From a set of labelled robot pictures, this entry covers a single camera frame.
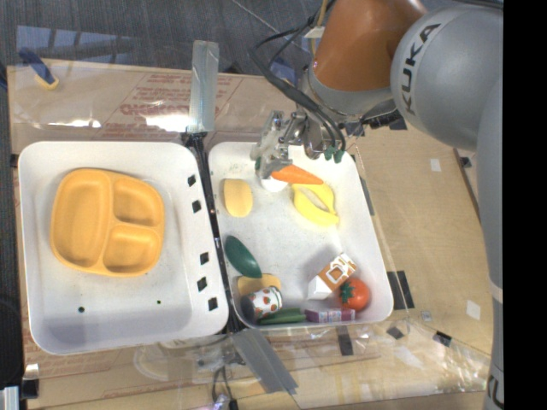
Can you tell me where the white round piece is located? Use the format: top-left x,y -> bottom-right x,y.
261,176 -> 289,194

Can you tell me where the strawberry print can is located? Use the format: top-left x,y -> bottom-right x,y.
239,285 -> 285,322

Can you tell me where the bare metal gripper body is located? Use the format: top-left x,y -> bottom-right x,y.
259,109 -> 329,161

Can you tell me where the orange and white carton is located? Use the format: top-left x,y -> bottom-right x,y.
306,252 -> 358,302

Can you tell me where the orange divided plate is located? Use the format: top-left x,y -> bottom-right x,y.
49,167 -> 167,278

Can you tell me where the brown cardboard board red print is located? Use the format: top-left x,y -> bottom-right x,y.
6,57 -> 495,410

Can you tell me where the red tomato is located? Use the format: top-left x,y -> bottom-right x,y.
338,276 -> 372,313

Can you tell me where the purple carton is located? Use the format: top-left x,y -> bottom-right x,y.
303,307 -> 357,325

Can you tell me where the orange carrot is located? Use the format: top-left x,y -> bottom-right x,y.
270,164 -> 325,186

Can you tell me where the white plastic tray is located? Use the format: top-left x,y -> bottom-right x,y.
207,140 -> 395,331
17,140 -> 230,355

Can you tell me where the tan bread roll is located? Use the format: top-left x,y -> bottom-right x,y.
221,178 -> 255,219

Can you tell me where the dark green oval vegetable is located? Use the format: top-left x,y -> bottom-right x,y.
224,234 -> 263,279

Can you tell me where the yellow banana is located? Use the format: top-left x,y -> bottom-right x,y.
291,182 -> 341,228

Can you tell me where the green pea pod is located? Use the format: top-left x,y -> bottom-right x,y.
256,307 -> 308,326

